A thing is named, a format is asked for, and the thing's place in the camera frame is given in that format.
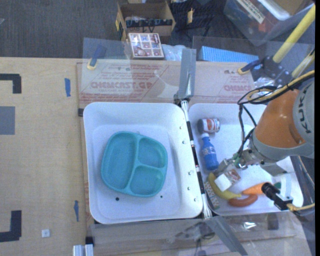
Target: bottle label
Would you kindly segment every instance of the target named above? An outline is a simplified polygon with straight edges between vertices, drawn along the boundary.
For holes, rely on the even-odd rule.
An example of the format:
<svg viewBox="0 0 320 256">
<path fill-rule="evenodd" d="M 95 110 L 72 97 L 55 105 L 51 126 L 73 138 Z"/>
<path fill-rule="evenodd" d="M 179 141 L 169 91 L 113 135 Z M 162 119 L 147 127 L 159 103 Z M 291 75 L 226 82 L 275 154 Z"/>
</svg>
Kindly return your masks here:
<svg viewBox="0 0 320 256">
<path fill-rule="evenodd" d="M 216 151 L 213 146 L 208 146 L 208 147 L 202 149 L 202 153 L 204 156 L 206 156 L 206 155 L 216 154 Z"/>
</svg>

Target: teal bowl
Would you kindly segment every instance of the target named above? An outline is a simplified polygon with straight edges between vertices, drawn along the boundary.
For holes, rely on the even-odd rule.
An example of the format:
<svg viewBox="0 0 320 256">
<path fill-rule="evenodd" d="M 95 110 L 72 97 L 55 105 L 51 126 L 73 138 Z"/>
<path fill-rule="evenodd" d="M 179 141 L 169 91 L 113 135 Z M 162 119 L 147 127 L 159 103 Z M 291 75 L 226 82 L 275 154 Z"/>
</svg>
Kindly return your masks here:
<svg viewBox="0 0 320 256">
<path fill-rule="evenodd" d="M 114 133 L 107 142 L 101 177 L 111 189 L 136 197 L 152 197 L 165 183 L 166 148 L 155 139 L 129 131 Z"/>
</svg>

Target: sausage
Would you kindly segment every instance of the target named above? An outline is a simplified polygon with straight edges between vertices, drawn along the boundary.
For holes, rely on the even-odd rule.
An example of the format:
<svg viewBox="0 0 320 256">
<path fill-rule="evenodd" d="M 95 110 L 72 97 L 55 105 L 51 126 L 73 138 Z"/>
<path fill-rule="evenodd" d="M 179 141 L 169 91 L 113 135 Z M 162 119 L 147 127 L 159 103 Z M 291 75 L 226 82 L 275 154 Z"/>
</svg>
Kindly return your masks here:
<svg viewBox="0 0 320 256">
<path fill-rule="evenodd" d="M 244 198 L 244 199 L 232 198 L 228 200 L 228 203 L 229 205 L 235 206 L 235 207 L 245 207 L 253 204 L 257 200 L 258 200 L 258 196 L 256 194 L 250 194 L 247 198 Z"/>
</svg>

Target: can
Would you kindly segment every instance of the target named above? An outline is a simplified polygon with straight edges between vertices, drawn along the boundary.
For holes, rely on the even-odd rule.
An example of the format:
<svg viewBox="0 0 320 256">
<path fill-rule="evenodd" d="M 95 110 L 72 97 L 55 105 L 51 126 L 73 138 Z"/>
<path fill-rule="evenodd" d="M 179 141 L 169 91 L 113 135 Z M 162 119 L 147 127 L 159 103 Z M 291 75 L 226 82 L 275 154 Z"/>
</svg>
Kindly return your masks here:
<svg viewBox="0 0 320 256">
<path fill-rule="evenodd" d="M 199 133 L 217 133 L 220 131 L 220 121 L 218 118 L 203 118 L 197 123 Z"/>
</svg>

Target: yellow banana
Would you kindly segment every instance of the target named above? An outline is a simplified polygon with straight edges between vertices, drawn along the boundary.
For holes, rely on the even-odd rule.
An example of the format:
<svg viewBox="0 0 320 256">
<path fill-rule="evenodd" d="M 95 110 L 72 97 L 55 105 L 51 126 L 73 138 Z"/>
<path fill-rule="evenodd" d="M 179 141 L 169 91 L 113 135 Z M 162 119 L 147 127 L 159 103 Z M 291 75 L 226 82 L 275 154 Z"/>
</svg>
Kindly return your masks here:
<svg viewBox="0 0 320 256">
<path fill-rule="evenodd" d="M 222 199 L 225 199 L 225 200 L 230 200 L 232 198 L 240 198 L 241 197 L 241 194 L 236 194 L 236 193 L 233 193 L 229 190 L 225 190 L 225 191 L 221 191 L 220 188 L 217 186 L 217 184 L 215 183 L 215 179 L 216 179 L 216 176 L 210 172 L 209 176 L 208 176 L 208 181 L 211 185 L 211 188 L 213 190 L 213 192 L 220 198 Z"/>
</svg>

